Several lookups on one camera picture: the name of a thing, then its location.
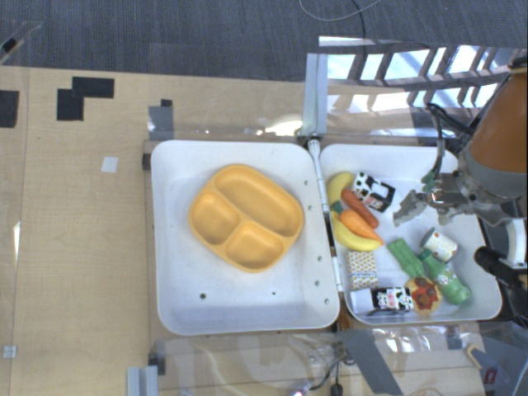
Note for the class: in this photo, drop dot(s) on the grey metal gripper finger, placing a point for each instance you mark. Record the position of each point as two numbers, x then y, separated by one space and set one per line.
408 210
450 217

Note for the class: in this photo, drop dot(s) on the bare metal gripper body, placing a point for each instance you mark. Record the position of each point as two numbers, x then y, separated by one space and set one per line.
451 192

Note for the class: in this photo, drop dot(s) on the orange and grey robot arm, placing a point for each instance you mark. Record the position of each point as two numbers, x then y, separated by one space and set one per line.
499 130

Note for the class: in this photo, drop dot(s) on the white can with orange dots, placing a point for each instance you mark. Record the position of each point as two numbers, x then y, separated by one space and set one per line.
440 246

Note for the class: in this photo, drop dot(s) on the white plastic tray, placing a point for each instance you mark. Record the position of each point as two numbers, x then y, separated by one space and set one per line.
412 167
177 295

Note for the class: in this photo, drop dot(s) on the light green ribbed bottle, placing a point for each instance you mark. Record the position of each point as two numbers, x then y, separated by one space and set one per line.
406 258

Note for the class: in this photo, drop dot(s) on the slim orange carrot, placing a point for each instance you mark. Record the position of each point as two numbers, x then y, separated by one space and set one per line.
361 206

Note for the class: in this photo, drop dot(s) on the thick orange carrot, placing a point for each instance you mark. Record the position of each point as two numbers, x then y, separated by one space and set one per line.
356 221

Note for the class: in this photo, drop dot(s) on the green bottle with label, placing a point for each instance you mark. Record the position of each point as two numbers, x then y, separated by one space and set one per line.
447 283

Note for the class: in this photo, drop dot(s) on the yellow patterned packet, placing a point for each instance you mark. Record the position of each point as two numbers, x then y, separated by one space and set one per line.
361 270

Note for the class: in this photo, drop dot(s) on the yellow banana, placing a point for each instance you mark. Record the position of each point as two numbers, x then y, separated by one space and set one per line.
337 184

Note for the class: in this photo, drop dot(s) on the pizza slice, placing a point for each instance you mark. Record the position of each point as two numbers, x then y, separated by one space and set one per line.
422 297

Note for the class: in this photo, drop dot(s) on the long cow print carton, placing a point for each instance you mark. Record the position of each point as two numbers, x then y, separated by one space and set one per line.
387 298

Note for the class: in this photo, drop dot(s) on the orange divided plate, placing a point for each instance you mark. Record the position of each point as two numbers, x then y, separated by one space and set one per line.
247 217

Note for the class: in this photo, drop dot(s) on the black cylinder on white bracket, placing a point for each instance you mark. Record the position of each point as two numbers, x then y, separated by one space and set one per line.
501 262

